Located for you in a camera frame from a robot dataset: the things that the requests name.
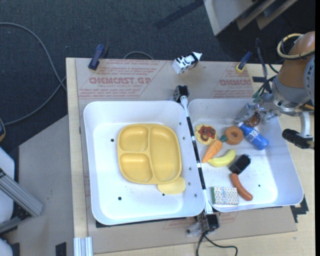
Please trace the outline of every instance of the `toy banana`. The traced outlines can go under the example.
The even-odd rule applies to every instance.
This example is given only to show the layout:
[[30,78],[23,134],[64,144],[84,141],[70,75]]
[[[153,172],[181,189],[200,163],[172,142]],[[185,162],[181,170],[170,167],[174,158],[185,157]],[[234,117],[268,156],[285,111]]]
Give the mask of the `toy banana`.
[[214,157],[207,162],[214,167],[221,167],[230,164],[236,158],[236,151],[232,148],[224,156]]

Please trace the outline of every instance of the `yellow plate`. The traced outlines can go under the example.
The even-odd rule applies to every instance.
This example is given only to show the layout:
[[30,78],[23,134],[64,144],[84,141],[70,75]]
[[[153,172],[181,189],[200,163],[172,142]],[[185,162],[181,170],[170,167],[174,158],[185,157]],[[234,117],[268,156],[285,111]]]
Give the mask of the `yellow plate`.
[[139,184],[166,184],[182,170],[176,133],[168,126],[153,123],[130,124],[117,139],[118,163],[122,175]]

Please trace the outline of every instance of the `hot dog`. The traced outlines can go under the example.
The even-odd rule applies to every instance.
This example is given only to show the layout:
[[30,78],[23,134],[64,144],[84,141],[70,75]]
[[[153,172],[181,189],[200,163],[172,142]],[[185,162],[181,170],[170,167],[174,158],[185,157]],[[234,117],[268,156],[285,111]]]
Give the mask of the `hot dog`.
[[246,201],[251,201],[254,197],[241,184],[237,173],[231,174],[232,185],[236,188],[238,194]]

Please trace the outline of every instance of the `carrot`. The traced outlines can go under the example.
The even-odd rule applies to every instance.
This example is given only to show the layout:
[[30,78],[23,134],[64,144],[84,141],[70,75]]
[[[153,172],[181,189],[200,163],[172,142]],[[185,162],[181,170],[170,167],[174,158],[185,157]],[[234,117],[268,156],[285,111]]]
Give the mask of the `carrot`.
[[222,141],[219,139],[215,139],[211,142],[209,147],[207,148],[204,156],[202,158],[202,163],[207,162],[210,158],[213,158],[222,148]]

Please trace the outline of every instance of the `wooden table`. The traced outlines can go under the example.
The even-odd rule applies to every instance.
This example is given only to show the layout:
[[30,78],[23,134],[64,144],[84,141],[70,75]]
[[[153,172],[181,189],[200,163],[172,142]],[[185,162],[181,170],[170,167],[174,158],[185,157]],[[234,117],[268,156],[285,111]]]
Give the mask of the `wooden table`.
[[[81,135],[79,133],[79,103],[78,103],[78,87],[77,87],[77,71],[76,59],[66,59],[67,71],[67,94],[68,94],[68,118],[69,118],[69,135],[70,135],[70,157],[71,157],[71,176],[72,176],[72,200],[73,200],[73,225],[74,237],[88,237],[87,212],[85,203],[85,186],[83,175],[83,157]],[[249,75],[262,76],[261,65],[247,64]],[[253,83],[254,89],[260,84]],[[299,118],[293,118],[287,115],[279,117],[281,127],[283,129],[290,128],[296,131],[301,130]],[[310,135],[314,137],[314,113],[310,115],[311,131]],[[255,255],[279,255],[279,256],[301,256],[316,255],[315,243],[315,152],[312,149],[300,149],[287,142],[294,165],[298,172],[305,199],[308,205],[308,212],[305,215],[298,216],[297,231],[242,237],[236,239],[225,239],[214,241],[222,246],[236,246],[238,255],[255,256]],[[136,249],[131,251],[118,251],[110,253],[100,253],[100,256],[124,256],[124,255],[195,255],[197,244],[187,243],[181,245],[161,246],[145,249]],[[235,255],[235,249],[218,248],[203,240],[199,254],[204,255]]]

